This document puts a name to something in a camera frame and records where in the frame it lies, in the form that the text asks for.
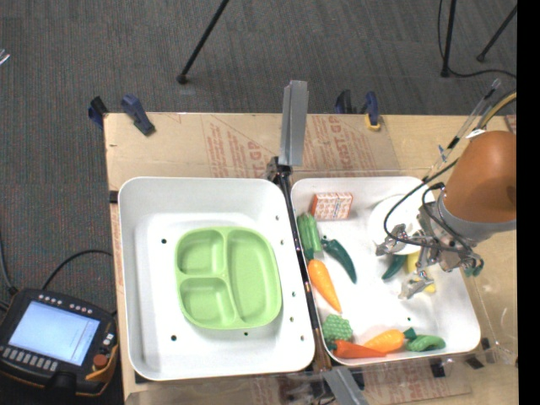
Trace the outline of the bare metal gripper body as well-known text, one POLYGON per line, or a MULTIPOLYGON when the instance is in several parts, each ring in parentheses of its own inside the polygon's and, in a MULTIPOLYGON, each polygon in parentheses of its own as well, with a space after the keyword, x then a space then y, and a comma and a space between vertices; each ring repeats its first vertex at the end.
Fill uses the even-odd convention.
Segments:
POLYGON ((441 202, 424 203, 418 223, 427 264, 438 264, 445 272, 482 272, 482 257, 474 250, 481 235, 477 225, 448 213, 441 202))

